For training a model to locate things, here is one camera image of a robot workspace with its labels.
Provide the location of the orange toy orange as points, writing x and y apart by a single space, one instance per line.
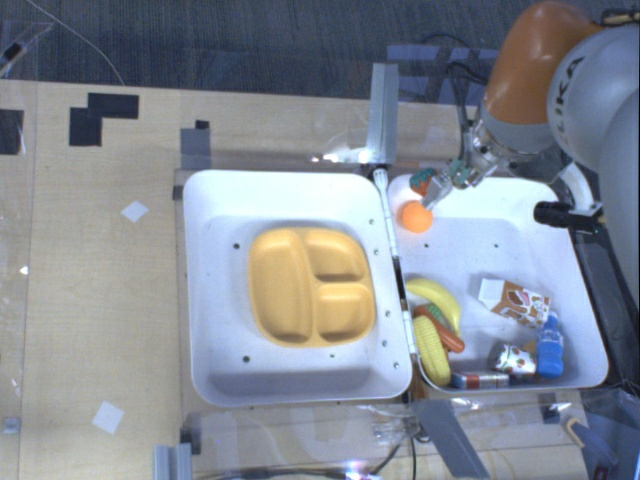
416 218

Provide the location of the red sausage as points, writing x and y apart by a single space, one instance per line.
450 339

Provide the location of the thin black and white rod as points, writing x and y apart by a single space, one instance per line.
390 228

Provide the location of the white and brown carton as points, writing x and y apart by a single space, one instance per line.
517 302

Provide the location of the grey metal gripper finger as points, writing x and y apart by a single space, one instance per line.
436 188

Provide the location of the orange divided plate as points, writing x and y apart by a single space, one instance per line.
280 288

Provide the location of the yellow banana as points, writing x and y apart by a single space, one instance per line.
440 295

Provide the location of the blue bottle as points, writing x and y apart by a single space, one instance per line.
550 353

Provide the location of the white plastic tray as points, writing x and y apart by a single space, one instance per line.
220 288
500 248

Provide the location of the green toy vegetable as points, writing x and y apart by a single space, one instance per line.
436 312

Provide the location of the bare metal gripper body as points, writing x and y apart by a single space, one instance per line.
482 160

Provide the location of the red toy strawberry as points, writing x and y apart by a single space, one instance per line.
419 182

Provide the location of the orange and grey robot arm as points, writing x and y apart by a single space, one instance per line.
590 93

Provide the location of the yellow corn cob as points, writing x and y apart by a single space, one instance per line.
432 353

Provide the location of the black cylinder on white bracket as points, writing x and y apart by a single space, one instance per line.
560 215

